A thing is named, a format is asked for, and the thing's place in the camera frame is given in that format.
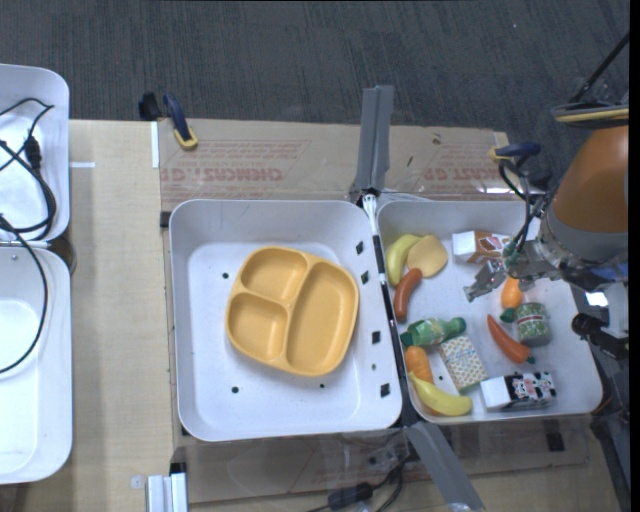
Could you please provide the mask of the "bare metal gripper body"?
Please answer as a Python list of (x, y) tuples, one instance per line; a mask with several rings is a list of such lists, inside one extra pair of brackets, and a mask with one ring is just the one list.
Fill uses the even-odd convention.
[(503, 258), (508, 275), (518, 281), (521, 291), (528, 291), (543, 279), (565, 280), (570, 251), (558, 240), (536, 238), (511, 242)]

